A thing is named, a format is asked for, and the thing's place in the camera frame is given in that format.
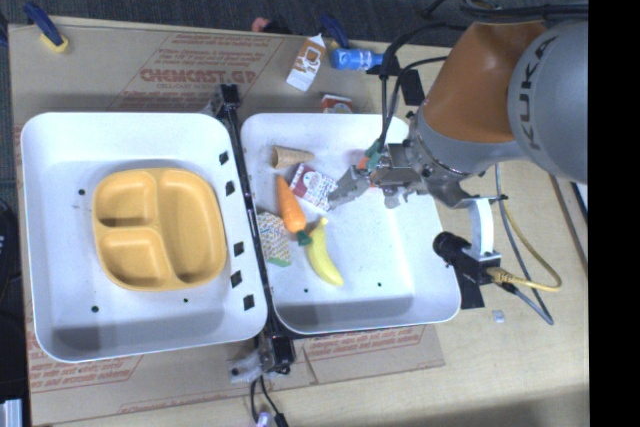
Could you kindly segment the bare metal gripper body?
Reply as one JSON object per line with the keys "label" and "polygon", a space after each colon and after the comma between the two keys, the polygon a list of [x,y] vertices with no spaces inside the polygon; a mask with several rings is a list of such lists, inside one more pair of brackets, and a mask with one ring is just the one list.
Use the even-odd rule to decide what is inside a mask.
{"label": "bare metal gripper body", "polygon": [[474,199],[461,182],[484,171],[484,146],[455,142],[436,155],[425,142],[375,142],[368,149],[368,171],[370,183],[384,190],[389,208],[415,193],[460,209]]}

